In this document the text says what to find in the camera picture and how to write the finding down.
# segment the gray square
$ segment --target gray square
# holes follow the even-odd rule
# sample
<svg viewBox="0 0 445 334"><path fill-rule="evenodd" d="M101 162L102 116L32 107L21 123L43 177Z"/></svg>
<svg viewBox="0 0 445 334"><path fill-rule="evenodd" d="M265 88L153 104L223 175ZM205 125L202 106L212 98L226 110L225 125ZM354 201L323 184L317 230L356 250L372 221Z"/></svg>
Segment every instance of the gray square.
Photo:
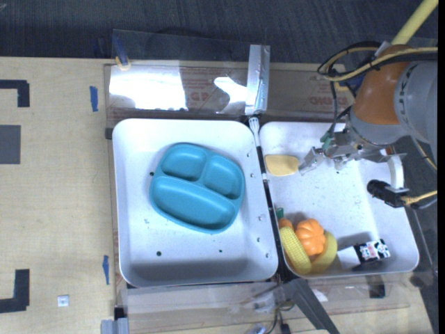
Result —
<svg viewBox="0 0 445 334"><path fill-rule="evenodd" d="M20 164L20 125L0 125L0 164Z"/></svg>

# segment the blue plate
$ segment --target blue plate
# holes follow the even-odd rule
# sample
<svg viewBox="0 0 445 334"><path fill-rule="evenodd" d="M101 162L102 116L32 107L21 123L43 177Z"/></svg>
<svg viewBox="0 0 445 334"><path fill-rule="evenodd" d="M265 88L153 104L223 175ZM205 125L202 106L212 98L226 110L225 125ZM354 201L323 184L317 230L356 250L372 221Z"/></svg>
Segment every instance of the blue plate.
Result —
<svg viewBox="0 0 445 334"><path fill-rule="evenodd" d="M159 162L149 196L164 217L213 234L234 222L244 187L243 171L232 160L202 146L177 143Z"/></svg>

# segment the wooden surface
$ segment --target wooden surface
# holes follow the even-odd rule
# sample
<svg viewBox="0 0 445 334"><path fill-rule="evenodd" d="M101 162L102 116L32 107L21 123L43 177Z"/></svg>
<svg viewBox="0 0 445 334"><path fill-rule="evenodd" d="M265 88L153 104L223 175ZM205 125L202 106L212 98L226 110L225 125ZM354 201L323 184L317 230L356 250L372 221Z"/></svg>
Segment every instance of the wooden surface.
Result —
<svg viewBox="0 0 445 334"><path fill-rule="evenodd" d="M100 333L113 317L115 278L104 60L0 58L0 79L25 79L31 107L0 90L0 125L22 126L20 165L0 165L0 299L15 269L30 269L27 311L0 314L0 333ZM98 111L90 86L99 93ZM102 269L109 258L110 285ZM402 308L332 315L342 333L431 333L419 291L407 283ZM57 296L70 295L68 307ZM307 319L293 333L314 331ZM171 333L246 333L251 324Z"/></svg>

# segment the black corner marker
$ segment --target black corner marker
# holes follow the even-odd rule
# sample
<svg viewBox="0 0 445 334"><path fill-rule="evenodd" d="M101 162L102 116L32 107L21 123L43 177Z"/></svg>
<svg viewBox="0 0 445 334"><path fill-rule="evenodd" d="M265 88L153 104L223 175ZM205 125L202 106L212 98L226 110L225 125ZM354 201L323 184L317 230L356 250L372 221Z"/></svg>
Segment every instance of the black corner marker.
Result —
<svg viewBox="0 0 445 334"><path fill-rule="evenodd" d="M21 312L29 305L29 269L15 270L14 295L0 299L0 313Z"/></svg>
<svg viewBox="0 0 445 334"><path fill-rule="evenodd" d="M17 89L17 107L29 108L29 83L19 79L0 79L0 89Z"/></svg>

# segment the blue tape piece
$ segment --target blue tape piece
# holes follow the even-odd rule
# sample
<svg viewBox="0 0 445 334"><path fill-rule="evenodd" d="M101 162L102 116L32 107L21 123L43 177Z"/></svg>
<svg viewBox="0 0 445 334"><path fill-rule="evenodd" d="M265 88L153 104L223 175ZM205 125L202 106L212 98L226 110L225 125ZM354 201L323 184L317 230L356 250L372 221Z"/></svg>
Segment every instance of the blue tape piece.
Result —
<svg viewBox="0 0 445 334"><path fill-rule="evenodd" d="M97 96L97 88L95 86L90 87L90 101L93 112L98 111L97 104L99 103L99 98Z"/></svg>
<svg viewBox="0 0 445 334"><path fill-rule="evenodd" d="M108 256L107 255L104 255L104 261L102 262L102 268L104 269L106 284L109 285L110 284L110 276L109 276L110 266L108 264Z"/></svg>

